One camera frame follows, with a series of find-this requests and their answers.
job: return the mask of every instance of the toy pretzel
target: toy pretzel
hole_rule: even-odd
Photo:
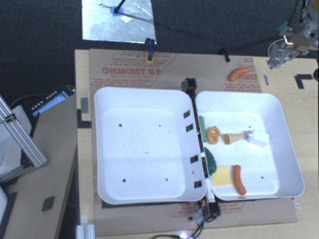
[[[217,127],[213,126],[207,130],[207,141],[211,144],[218,143],[218,137],[220,136],[220,131]]]

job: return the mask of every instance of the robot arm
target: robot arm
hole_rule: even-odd
[[[306,55],[310,49],[318,50],[318,10],[319,0],[305,0],[300,22],[291,23],[290,17],[285,26],[280,28],[284,32],[283,38],[272,43],[268,49],[270,59],[267,63],[270,69],[283,67],[286,61]]]

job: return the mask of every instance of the metal plate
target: metal plate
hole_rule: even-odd
[[[154,39],[155,29],[151,0],[126,0],[122,15],[111,8],[121,0],[82,0],[84,40],[144,43]]]

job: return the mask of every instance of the white block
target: white block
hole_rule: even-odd
[[[253,130],[248,134],[247,140],[254,145],[265,147],[269,143],[269,135],[259,130]]]

